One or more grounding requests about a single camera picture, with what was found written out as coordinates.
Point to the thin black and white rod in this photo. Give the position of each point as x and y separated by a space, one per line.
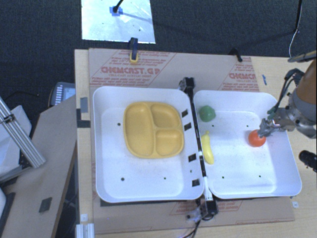
198 137

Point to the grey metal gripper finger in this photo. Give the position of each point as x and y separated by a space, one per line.
262 129
270 129

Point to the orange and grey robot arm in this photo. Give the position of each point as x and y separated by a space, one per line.
308 88

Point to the yellow divided plate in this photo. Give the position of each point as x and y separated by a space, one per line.
153 129

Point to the white plastic tray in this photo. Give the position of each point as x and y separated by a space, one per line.
242 172
138 175

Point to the brown cardboard board red print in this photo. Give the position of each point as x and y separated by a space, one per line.
158 68

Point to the orange tomato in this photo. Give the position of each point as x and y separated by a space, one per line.
256 141

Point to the yellow banana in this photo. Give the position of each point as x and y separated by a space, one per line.
208 150

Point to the green bell pepper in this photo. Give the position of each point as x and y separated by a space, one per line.
206 113

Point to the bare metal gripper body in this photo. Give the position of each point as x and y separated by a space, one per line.
284 120

